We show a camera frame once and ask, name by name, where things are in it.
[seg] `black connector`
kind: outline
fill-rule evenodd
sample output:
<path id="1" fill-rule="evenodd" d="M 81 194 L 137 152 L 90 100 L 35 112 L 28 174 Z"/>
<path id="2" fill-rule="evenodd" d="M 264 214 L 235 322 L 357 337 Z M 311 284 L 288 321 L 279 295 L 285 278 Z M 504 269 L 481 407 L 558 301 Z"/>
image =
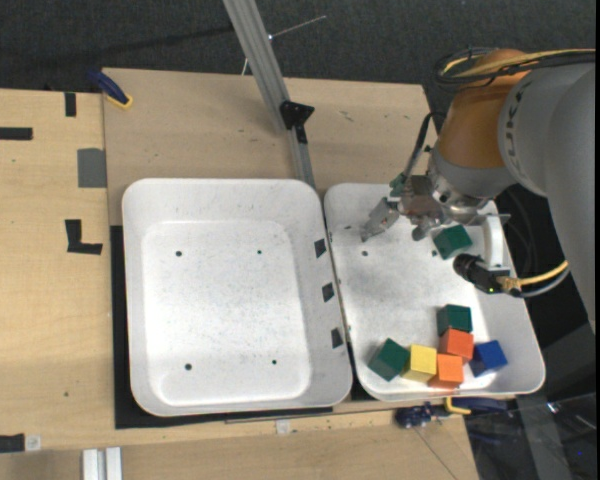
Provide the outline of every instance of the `black connector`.
<path id="1" fill-rule="evenodd" d="M 489 270 L 479 256 L 459 254 L 453 260 L 453 270 L 460 277 L 475 285 L 484 293 L 502 293 L 502 285 L 497 281 L 500 276 L 508 276 L 509 269 Z"/>

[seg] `dark floor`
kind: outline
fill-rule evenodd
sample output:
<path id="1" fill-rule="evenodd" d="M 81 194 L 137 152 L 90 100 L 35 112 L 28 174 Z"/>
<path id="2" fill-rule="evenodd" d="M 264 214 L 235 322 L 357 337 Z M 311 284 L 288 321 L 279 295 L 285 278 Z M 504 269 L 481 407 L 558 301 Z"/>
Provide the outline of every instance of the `dark floor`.
<path id="1" fill-rule="evenodd" d="M 433 84 L 432 68 L 443 55 L 596 47 L 596 0 L 256 1 L 285 76 L 421 84 L 441 112 L 451 96 Z M 221 0 L 0 0 L 1 88 L 89 91 L 91 67 L 239 74 L 243 63 Z M 516 186 L 498 204 L 512 215 L 519 269 L 561 261 L 546 201 Z M 571 279 L 528 306 L 543 349 L 587 321 Z M 595 393 L 595 367 L 581 377 L 545 395 Z"/>

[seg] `blue block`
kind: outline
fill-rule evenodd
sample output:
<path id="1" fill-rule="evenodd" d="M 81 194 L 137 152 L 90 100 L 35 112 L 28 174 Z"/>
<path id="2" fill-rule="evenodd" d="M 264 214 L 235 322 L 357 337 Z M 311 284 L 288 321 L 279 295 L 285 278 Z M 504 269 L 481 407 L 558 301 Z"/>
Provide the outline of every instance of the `blue block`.
<path id="1" fill-rule="evenodd" d="M 498 340 L 480 343 L 474 346 L 473 359 L 469 366 L 474 377 L 495 372 L 508 363 Z"/>

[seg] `wooden table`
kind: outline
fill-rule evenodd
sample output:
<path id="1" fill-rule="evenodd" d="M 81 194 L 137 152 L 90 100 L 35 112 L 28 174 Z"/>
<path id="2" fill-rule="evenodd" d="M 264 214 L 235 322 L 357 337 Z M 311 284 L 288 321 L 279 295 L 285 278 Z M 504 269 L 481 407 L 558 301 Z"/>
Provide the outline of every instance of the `wooden table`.
<path id="1" fill-rule="evenodd" d="M 462 419 L 402 430 L 387 409 L 405 404 L 345 401 L 332 414 L 293 419 L 287 436 L 273 420 L 115 429 L 109 226 L 121 224 L 124 188 L 141 177 L 293 172 L 250 77 L 106 72 L 134 97 L 129 110 L 78 93 L 67 117 L 63 93 L 0 90 L 0 127 L 34 132 L 31 141 L 0 141 L 0 435 L 42 444 L 0 456 L 0 478 L 26 478 L 25 470 L 77 478 L 80 450 L 111 446 L 124 447 L 130 478 L 159 478 L 167 464 L 171 478 L 185 478 L 197 460 L 205 478 L 227 478 L 241 464 L 250 472 L 242 478 L 316 478 L 329 468 L 338 474 L 325 477 L 367 478 L 371 464 L 386 478 L 421 478 L 422 468 L 428 478 L 477 478 Z M 295 101 L 316 107 L 306 128 L 321 195 L 336 183 L 392 179 L 428 112 L 420 86 L 287 84 Z M 89 148 L 106 150 L 107 188 L 79 186 L 78 150 Z M 81 220 L 82 240 L 102 243 L 100 255 L 67 252 L 67 219 Z M 186 459 L 170 459 L 184 451 Z M 269 461 L 262 474 L 249 458 L 259 456 Z"/>

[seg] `blue clamp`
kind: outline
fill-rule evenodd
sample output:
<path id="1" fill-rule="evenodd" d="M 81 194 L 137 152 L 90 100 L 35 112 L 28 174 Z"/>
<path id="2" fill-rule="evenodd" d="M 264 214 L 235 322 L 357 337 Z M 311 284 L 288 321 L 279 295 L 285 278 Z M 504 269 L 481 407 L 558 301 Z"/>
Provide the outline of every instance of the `blue clamp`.
<path id="1" fill-rule="evenodd" d="M 97 85 L 106 94 L 107 100 L 114 105 L 126 110 L 133 103 L 133 98 L 101 71 L 96 71 L 95 69 L 88 70 L 87 79 Z"/>

